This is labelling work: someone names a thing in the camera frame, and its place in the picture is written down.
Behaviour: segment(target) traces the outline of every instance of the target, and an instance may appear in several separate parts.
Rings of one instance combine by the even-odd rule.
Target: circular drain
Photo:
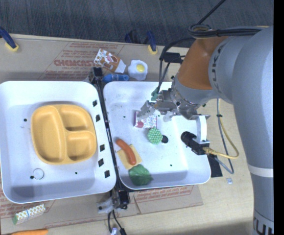
[[[37,180],[43,179],[44,178],[44,171],[40,168],[36,168],[33,171],[33,178],[35,178]]]

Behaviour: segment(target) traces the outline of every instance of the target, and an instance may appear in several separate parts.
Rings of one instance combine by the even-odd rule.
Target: orange carrot
[[[48,233],[48,229],[39,229],[39,230],[12,233],[11,235],[45,235],[47,233]]]
[[[135,165],[137,163],[136,156],[134,155],[131,147],[122,139],[117,139],[116,144],[123,149],[124,153],[127,155],[129,164]]]

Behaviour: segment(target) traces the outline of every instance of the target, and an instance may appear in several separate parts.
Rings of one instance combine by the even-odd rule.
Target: dark gray fabric
[[[158,45],[189,37],[220,0],[0,0],[0,26],[10,33],[124,42],[151,30]],[[213,28],[273,24],[274,0],[227,0],[204,23]]]

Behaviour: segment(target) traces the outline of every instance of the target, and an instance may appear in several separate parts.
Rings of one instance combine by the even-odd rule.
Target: green spiky ball
[[[161,134],[160,130],[151,128],[147,133],[147,138],[151,143],[159,144],[163,139],[163,135]]]

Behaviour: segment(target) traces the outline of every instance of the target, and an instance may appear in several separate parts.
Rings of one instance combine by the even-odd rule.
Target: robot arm
[[[155,110],[198,118],[212,98],[233,104],[254,191],[253,234],[274,234],[273,194],[273,26],[254,35],[197,39],[172,86],[147,101],[138,115]]]

